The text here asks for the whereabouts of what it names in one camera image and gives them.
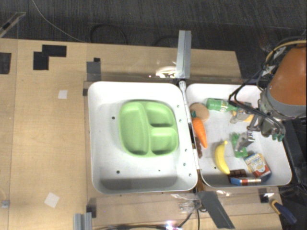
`orange carrot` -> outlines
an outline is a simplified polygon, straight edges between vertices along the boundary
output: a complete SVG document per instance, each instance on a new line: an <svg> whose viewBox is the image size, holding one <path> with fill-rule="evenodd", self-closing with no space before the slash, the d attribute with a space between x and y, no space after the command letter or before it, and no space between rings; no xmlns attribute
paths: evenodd
<svg viewBox="0 0 307 230"><path fill-rule="evenodd" d="M192 112L192 124L194 132L196 133L197 138L201 141L201 144L207 148L207 136L206 136L206 130L202 123L202 120L199 117L196 117L195 112Z"/></svg>

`wooden table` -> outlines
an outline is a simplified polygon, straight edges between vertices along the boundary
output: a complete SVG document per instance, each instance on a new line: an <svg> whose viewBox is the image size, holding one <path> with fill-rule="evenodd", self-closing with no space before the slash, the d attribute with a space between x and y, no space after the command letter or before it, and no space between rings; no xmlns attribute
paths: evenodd
<svg viewBox="0 0 307 230"><path fill-rule="evenodd" d="M33 70L33 52L42 51L43 44L67 46L67 55L50 57L49 70ZM103 77L116 79L118 73L154 76L157 68L175 65L177 50L0 39L0 52L12 53L10 73L0 75L0 195L1 200L10 200L9 208L0 208L0 229L72 229L73 215L85 213L88 202L83 104L86 62L100 58ZM241 76L234 52L213 50L192 50L191 75L230 80ZM58 98L60 90L68 91L66 99ZM276 188L269 191L280 199ZM59 197L55 208L44 203L50 192ZM224 201L236 228L281 229L278 215L255 199L257 191L251 193L251 201L250 197ZM106 206L112 201L110 196L102 195L102 199ZM114 206L113 224L117 220L136 222L133 210L128 204L125 207L125 212L116 215ZM152 204L146 214L164 221L160 207ZM177 208L169 210L174 220L186 216ZM195 215L185 229L197 229ZM216 229L208 213L201 213L201 229Z"/></svg>

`green plate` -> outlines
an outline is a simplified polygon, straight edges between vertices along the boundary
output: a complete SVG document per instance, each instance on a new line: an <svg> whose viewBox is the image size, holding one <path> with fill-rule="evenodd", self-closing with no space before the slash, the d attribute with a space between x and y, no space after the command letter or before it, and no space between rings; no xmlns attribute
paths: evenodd
<svg viewBox="0 0 307 230"><path fill-rule="evenodd" d="M131 155L154 157L178 147L178 129L173 111L155 101L131 101L119 112L120 142Z"/></svg>

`yellow banana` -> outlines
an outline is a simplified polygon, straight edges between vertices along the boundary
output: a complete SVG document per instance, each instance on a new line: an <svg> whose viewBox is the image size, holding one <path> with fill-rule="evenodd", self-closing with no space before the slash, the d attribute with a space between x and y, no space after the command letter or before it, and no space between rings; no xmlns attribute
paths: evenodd
<svg viewBox="0 0 307 230"><path fill-rule="evenodd" d="M227 143L228 142L225 140L221 145L217 146L214 152L214 156L215 156L215 163L218 169L225 174L230 174L228 165L224 158L225 145Z"/></svg>

